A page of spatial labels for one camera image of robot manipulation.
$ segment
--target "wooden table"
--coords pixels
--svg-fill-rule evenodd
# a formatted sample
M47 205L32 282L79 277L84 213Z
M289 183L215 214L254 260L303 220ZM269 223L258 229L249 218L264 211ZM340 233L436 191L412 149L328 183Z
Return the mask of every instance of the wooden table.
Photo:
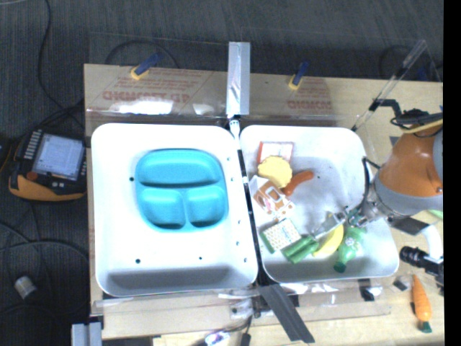
M181 106L189 114L188 102L206 94L214 96L212 104L225 101L227 74L157 69L156 78L163 75L176 80L183 78L183 84L157 87L166 99L173 100L173 106ZM86 135L102 123L117 120L98 113L104 106L103 100L120 96L124 75L128 68L118 66L85 65ZM367 79L303 79L299 93L288 89L289 77L263 74L251 75L251 114L274 111L278 115L296 118L310 117L311 121L330 122L332 116L338 126L350 128L356 117L362 114L384 87L386 81ZM129 89L128 92L143 91ZM443 84L417 81L401 81L390 95L397 99L402 110L418 108L430 113L438 112L443 102ZM390 108L380 108L369 122L358 131L364 142L369 159L384 162L391 149L390 137L398 137L400 131L389 123L393 116ZM213 329L239 325L242 319L234 319L231 311L237 300L219 298L216 293L181 294L168 296L147 296L141 298L103 300L103 293L94 275L94 219L91 185L91 149L88 148L89 163L89 232L91 260L91 308L93 315L104 315L104 340L153 337L155 346L194 345ZM427 223L437 221L436 227L443 237L443 221L428 212L415 218ZM395 245L400 251L403 246L419 247L427 251L422 235L410 236L392 230ZM417 319L411 309L411 291L398 290L392 283L396 277L409 278L416 273L426 287L433 308L431 334L424 334L417 327ZM389 278L372 280L382 288L382 294L375 301L362 301L354 287L343 291L346 299L334 303L332 295L324 298L300 296L298 312L315 337L317 345L442 345L444 344L444 297L439 295L432 276L422 269L401 263L397 273ZM250 328L252 346L276 346L301 344L290 342L275 316L254 319ZM239 333L232 334L224 345L239 345Z

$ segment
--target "table surface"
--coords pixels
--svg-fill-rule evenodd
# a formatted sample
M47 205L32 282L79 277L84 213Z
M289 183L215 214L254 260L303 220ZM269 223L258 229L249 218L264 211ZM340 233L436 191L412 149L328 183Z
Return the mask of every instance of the table surface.
M86 106L91 107L109 83L112 83L119 67L85 65ZM215 91L225 91L226 74L214 73L212 85ZM266 92L277 93L285 97L285 107L292 108L292 91L287 88L289 77L252 74L251 83L256 84L252 91L261 91L264 84ZM316 88L321 83L320 101L331 104L335 114L341 115L341 122L351 127L356 117L362 114L386 84L386 81L368 79L311 79ZM401 81L390 95L397 99L402 110L418 108L430 113L438 112L443 100L443 84L434 82ZM87 112L87 136L108 118L95 118L94 113ZM398 137L400 131L390 125L393 117L390 108L380 108L358 134L364 141L369 159L378 164L384 162L390 152L390 137ZM104 314L104 340L161 335L153 340L155 346L194 345L212 329L228 325L241 324L243 320L233 319L229 302L218 299L216 294L199 294L197 296L154 296L137 298L134 301L111 299L102 301L102 290L94 275L94 219L91 186L91 149L88 150L89 164L89 232L91 261L91 304L94 315ZM443 241L443 221L428 212L422 212L414 218L427 223L436 223L436 228ZM403 246L419 247L427 251L427 243L422 235L410 236L396 229L392 235L397 250ZM411 291L400 291L394 285L396 277L410 278L417 274L423 282L433 316L433 332L424 334L418 329L418 321L411 308ZM333 304L312 304L309 297L300 297L298 312L304 320L318 345L443 345L444 344L444 297L439 295L432 276L420 268L401 263L398 271L389 278L372 280L382 290L376 301L350 300ZM251 345L276 346L297 345L290 342L275 316L263 316L254 319L250 328ZM231 334L224 345L239 345L240 333Z

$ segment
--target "brown sausage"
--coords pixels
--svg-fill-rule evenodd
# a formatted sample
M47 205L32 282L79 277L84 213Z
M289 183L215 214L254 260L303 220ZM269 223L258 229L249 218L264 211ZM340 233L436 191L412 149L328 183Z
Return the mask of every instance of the brown sausage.
M300 172L298 174L295 174L293 178L290 180L288 185L286 185L282 191L286 196L290 196L293 194L293 191L295 191L295 188L304 181L308 181L310 179L314 178L314 173L310 170L305 170L304 172Z

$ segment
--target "device screen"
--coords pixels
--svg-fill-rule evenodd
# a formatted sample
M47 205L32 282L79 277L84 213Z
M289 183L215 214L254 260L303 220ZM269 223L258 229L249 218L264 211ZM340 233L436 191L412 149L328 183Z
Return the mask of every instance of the device screen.
M83 156L81 141L44 133L32 170L76 181Z

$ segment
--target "green bottle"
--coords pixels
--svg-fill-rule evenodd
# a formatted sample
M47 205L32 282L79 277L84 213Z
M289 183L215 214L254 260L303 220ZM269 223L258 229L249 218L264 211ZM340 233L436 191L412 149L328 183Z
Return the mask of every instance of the green bottle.
M343 241L338 248L338 260L333 266L335 271L344 273L346 270L346 263L349 260L354 259L357 255L357 251L360 248L366 232L366 228L358 228L352 226L347 228Z

